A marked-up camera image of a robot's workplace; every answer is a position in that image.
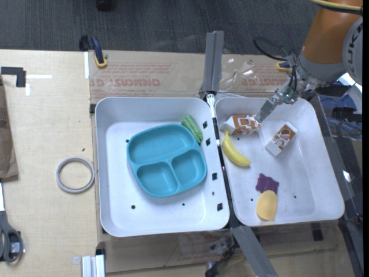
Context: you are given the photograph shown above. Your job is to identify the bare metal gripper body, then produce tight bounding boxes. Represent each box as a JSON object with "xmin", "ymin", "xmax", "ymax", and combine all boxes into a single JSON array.
[{"xmin": 269, "ymin": 75, "xmax": 315, "ymax": 104}]

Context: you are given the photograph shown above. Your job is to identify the orange and white carton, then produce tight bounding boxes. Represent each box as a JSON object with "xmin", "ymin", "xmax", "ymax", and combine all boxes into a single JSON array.
[{"xmin": 219, "ymin": 114, "xmax": 263, "ymax": 136}]

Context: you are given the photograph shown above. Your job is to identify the white carton with picture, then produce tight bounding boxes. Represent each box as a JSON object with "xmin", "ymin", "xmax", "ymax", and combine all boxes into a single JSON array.
[{"xmin": 264, "ymin": 121, "xmax": 299, "ymax": 158}]

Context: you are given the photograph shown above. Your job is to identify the yellow banana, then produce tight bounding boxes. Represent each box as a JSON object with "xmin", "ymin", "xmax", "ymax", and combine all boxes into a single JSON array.
[{"xmin": 221, "ymin": 129, "xmax": 252, "ymax": 168}]

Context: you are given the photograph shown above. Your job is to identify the purple grapes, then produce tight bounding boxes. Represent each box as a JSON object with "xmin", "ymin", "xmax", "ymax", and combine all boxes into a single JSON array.
[{"xmin": 254, "ymin": 173, "xmax": 280, "ymax": 196}]

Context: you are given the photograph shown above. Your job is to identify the green toy beans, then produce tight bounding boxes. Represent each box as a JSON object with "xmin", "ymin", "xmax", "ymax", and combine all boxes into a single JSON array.
[{"xmin": 180, "ymin": 114, "xmax": 205, "ymax": 144}]

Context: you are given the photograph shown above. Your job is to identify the white plastic tray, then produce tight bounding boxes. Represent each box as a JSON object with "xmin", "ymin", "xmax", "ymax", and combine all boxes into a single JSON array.
[
  {"xmin": 94, "ymin": 96, "xmax": 231, "ymax": 238},
  {"xmin": 214, "ymin": 96, "xmax": 346, "ymax": 228}
]

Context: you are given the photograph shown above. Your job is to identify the yellow toy crisp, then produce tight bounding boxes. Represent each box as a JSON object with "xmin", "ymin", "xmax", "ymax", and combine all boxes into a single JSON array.
[{"xmin": 255, "ymin": 189, "xmax": 279, "ymax": 222}]

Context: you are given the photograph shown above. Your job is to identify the blue divided plate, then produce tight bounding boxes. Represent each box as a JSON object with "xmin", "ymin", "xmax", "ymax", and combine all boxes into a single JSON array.
[{"xmin": 126, "ymin": 122, "xmax": 209, "ymax": 199}]

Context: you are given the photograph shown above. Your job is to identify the brown cardboard board, red print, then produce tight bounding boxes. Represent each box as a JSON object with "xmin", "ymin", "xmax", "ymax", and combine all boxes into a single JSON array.
[{"xmin": 87, "ymin": 49, "xmax": 348, "ymax": 274}]

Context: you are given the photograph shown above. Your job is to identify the black round caster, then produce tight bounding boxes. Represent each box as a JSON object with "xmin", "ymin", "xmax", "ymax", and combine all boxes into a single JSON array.
[{"xmin": 95, "ymin": 0, "xmax": 113, "ymax": 12}]

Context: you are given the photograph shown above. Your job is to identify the white tape roll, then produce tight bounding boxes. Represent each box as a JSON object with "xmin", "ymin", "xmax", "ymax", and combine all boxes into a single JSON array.
[{"xmin": 55, "ymin": 156, "xmax": 96, "ymax": 194}]

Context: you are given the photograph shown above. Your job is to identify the brown paper bag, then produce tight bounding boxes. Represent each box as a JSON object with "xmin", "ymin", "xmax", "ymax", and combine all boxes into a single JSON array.
[{"xmin": 0, "ymin": 74, "xmax": 20, "ymax": 182}]

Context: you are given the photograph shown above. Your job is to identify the black cylinder on white bracket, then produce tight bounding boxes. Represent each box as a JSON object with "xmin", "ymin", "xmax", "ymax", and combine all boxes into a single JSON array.
[{"xmin": 315, "ymin": 73, "xmax": 363, "ymax": 124}]

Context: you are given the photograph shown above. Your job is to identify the grey handled scissors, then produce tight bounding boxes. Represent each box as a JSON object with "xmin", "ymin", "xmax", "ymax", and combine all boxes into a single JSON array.
[{"xmin": 0, "ymin": 181, "xmax": 26, "ymax": 264}]

